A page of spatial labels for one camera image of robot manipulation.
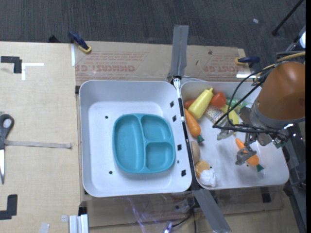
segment yellow mustard bottle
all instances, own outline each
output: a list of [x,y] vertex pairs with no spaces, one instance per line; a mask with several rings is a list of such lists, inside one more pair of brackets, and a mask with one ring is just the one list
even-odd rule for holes
[[190,105],[188,111],[191,115],[193,115],[194,118],[200,119],[208,107],[213,94],[213,87],[210,89],[205,89],[193,102],[192,105]]

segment duct tape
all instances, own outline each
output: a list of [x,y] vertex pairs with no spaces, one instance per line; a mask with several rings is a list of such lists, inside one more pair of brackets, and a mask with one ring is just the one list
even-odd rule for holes
[[5,144],[11,146],[26,146],[26,147],[43,147],[43,148],[59,148],[59,149],[71,148],[71,143],[24,142],[24,141],[5,140]]

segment tripod leg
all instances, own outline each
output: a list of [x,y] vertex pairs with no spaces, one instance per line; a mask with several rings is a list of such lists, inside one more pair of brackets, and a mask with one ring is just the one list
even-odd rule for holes
[[294,13],[294,11],[299,7],[299,5],[303,2],[303,0],[300,0],[295,7],[287,14],[287,16],[281,21],[280,24],[277,25],[277,27],[271,32],[272,35],[276,35],[277,31],[282,27],[282,25],[287,21],[287,19]]

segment blue plastic tray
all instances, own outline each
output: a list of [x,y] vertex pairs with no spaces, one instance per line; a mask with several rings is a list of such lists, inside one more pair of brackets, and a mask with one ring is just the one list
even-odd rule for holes
[[152,114],[126,114],[113,127],[113,152],[129,173],[157,173],[175,160],[173,133],[167,121]]

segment toy carrot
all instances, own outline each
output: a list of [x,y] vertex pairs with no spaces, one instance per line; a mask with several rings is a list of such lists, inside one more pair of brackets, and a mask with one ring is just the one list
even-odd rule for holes
[[190,107],[190,105],[193,104],[193,102],[195,101],[195,99],[191,99],[191,100],[187,100],[184,102],[184,108],[188,109]]
[[198,122],[195,120],[195,118],[189,113],[187,109],[185,109],[185,119],[186,119],[186,125],[190,131],[190,134],[195,136],[197,138],[197,142],[203,142],[204,139],[200,135],[201,133],[201,128],[198,124]]
[[[239,149],[242,149],[245,147],[244,143],[236,138],[235,139],[235,142],[236,144],[238,145]],[[254,154],[253,156],[249,157],[247,160],[246,160],[249,164],[251,165],[254,165],[257,167],[257,172],[260,172],[261,170],[263,170],[263,167],[259,164],[259,158],[256,154]]]

